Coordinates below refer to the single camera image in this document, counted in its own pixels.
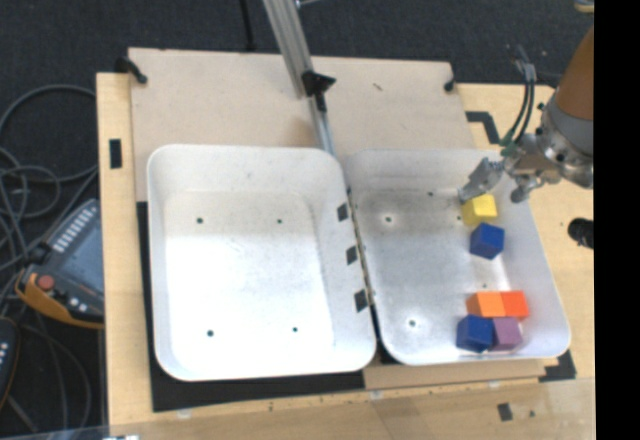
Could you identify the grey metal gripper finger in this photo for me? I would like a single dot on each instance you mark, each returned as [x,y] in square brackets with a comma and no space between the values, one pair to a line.
[481,179]
[522,188]

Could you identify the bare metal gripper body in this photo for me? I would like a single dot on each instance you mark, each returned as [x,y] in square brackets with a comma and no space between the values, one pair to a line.
[535,158]

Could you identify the yellow cube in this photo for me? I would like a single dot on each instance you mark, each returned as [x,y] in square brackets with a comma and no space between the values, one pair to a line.
[480,209]

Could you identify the purple cube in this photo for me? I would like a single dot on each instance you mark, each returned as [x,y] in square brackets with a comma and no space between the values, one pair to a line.
[508,334]

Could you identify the pale wood board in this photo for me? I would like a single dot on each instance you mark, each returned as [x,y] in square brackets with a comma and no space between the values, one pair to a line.
[225,98]

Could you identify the thin black and white rod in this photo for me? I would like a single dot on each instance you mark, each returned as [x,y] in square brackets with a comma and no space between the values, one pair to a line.
[361,248]

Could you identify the white plastic tray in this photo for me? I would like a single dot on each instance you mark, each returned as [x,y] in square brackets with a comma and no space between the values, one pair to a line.
[425,268]
[250,268]

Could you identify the orange cube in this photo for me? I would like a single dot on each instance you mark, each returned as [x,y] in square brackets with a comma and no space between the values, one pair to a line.
[485,305]

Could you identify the red-orange cube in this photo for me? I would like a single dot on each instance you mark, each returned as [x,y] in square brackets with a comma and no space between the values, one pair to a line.
[516,304]

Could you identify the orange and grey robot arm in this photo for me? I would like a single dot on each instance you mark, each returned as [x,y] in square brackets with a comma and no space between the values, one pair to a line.
[577,93]

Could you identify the blue cube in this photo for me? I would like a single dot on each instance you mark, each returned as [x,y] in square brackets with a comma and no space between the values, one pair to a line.
[474,333]
[486,240]

